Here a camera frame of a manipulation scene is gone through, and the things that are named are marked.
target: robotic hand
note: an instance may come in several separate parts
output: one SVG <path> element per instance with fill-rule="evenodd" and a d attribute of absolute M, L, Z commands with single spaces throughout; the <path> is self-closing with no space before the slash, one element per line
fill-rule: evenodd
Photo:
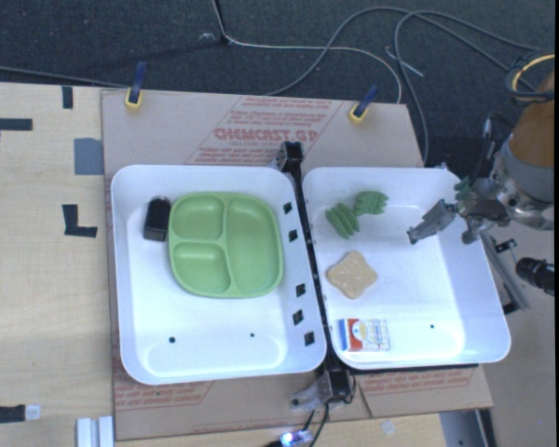
<path fill-rule="evenodd" d="M 554 70 L 542 81 L 537 92 L 517 90 L 523 72 L 553 58 L 554 53 L 532 53 L 513 65 L 506 86 L 516 100 L 528 105 L 496 155 L 489 177 L 474 181 L 465 178 L 455 187 L 455 204 L 437 202 L 423 216 L 422 223 L 408 230 L 412 244 L 443 230 L 458 215 L 468 226 L 462 235 L 467 244 L 494 224 L 504 226 L 511 220 L 537 230 L 553 230 L 554 221 L 546 219 L 543 212 L 554 203 Z M 490 135 L 490 124 L 488 119 L 484 125 L 485 134 Z"/>

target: wooden surface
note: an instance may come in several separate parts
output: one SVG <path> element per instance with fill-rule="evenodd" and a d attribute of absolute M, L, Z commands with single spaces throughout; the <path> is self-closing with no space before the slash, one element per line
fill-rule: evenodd
<path fill-rule="evenodd" d="M 0 139 L 0 406 L 38 404 L 39 420 L 0 425 L 0 446 L 74 445 L 75 420 L 112 415 L 103 177 L 75 175 L 74 139 L 100 140 L 100 90 L 0 84 L 0 117 L 32 131 Z M 64 235 L 63 204 L 95 238 Z M 241 445 L 276 428 L 117 444 Z M 438 414 L 328 424 L 317 445 L 444 446 Z"/>

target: white tray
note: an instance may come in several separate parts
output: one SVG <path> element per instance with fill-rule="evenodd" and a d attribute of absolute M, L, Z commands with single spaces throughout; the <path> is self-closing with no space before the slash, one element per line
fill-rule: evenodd
<path fill-rule="evenodd" d="M 149 201 L 206 191 L 264 200 L 281 233 L 284 274 L 255 298 L 213 299 L 183 290 L 168 244 L 143 238 Z M 128 166 L 111 185 L 120 351 L 126 371 L 149 385 L 314 370 L 327 343 L 293 186 L 270 168 Z M 286 213 L 284 206 L 290 204 Z M 298 237 L 290 241 L 295 230 Z"/>
<path fill-rule="evenodd" d="M 391 369 L 494 362 L 510 348 L 497 288 L 480 241 L 465 245 L 457 217 L 434 237 L 412 245 L 406 231 L 441 198 L 454 202 L 459 179 L 443 169 L 319 168 L 304 180 L 308 219 L 332 344 L 348 366 Z M 341 238 L 325 211 L 352 206 L 364 190 L 389 196 L 385 212 L 362 215 L 361 231 Z M 378 274 L 374 285 L 350 300 L 326 277 L 349 251 L 360 251 Z M 344 318 L 386 321 L 389 349 L 345 351 L 338 328 Z"/>

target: green plate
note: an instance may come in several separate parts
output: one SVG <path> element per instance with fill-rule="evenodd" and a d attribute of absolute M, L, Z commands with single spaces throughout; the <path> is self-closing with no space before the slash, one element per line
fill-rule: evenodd
<path fill-rule="evenodd" d="M 261 296 L 283 276 L 276 215 L 253 196 L 202 192 L 177 199 L 168 240 L 176 281 L 197 295 Z"/>

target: blue clamp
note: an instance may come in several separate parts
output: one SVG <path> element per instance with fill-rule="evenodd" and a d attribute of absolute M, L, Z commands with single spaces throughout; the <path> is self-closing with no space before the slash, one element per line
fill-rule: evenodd
<path fill-rule="evenodd" d="M 147 71 L 147 63 L 139 61 L 137 64 L 137 71 L 134 74 L 134 81 L 132 87 L 127 90 L 127 96 L 124 103 L 129 109 L 139 109 L 141 102 L 143 102 L 143 92 L 141 88 L 145 80 L 145 73 Z"/>
<path fill-rule="evenodd" d="M 362 120 L 366 117 L 368 113 L 369 104 L 373 102 L 378 94 L 379 89 L 376 85 L 372 85 L 369 91 L 366 93 L 364 98 L 358 103 L 352 106 L 350 112 L 348 113 L 348 118 L 354 124 L 360 124 Z"/>

